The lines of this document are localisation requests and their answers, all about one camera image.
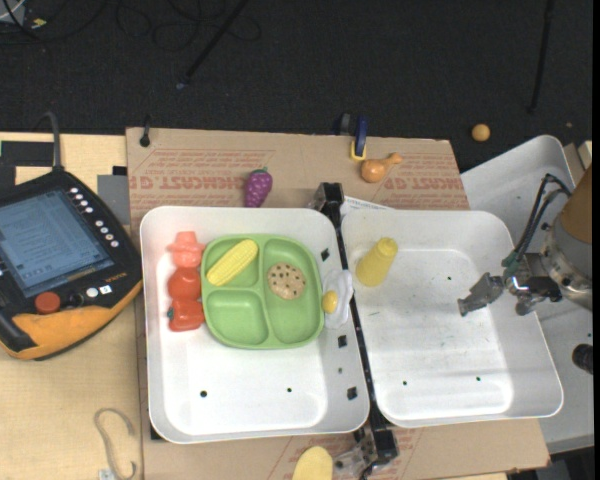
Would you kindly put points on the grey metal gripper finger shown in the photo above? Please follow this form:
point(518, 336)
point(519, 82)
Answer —
point(525, 305)
point(482, 294)

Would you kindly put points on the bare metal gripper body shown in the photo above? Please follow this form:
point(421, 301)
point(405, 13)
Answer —
point(565, 283)

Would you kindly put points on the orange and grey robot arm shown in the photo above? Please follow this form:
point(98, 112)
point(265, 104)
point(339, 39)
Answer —
point(577, 208)

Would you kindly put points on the white plastic tray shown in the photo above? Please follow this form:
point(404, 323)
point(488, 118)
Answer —
point(445, 348)
point(240, 383)

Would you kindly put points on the yellow squeeze bottle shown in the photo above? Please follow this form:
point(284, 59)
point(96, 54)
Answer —
point(376, 264)

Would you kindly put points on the white and yellow fried egg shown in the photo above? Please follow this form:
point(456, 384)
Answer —
point(339, 290)

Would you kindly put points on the small orange ball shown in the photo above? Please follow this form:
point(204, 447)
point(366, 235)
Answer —
point(480, 132)

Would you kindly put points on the orange chicken drumstick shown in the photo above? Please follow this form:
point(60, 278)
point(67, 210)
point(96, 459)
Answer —
point(375, 169)

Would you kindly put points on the brown chocolate chip biscuit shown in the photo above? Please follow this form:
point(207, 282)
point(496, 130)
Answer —
point(286, 281)

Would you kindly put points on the brown cardboard board red print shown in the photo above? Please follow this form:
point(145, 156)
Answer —
point(300, 168)

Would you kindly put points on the yellow oval toy food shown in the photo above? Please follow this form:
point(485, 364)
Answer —
point(312, 465)

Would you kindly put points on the green divided plate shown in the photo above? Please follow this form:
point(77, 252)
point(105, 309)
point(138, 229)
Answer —
point(240, 318)

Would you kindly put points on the purple grapes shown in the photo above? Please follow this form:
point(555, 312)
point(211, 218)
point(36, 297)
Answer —
point(257, 188)

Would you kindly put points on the yellow corn cob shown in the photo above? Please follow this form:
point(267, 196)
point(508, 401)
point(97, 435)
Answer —
point(232, 262)

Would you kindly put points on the red bell pepper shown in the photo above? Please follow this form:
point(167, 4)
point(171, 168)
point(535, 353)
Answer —
point(186, 315)

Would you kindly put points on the orange bottle with hat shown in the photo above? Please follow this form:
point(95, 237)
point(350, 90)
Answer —
point(185, 278)

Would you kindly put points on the black cylinder on white bracket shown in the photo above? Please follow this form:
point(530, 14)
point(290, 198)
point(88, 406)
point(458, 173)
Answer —
point(584, 359)

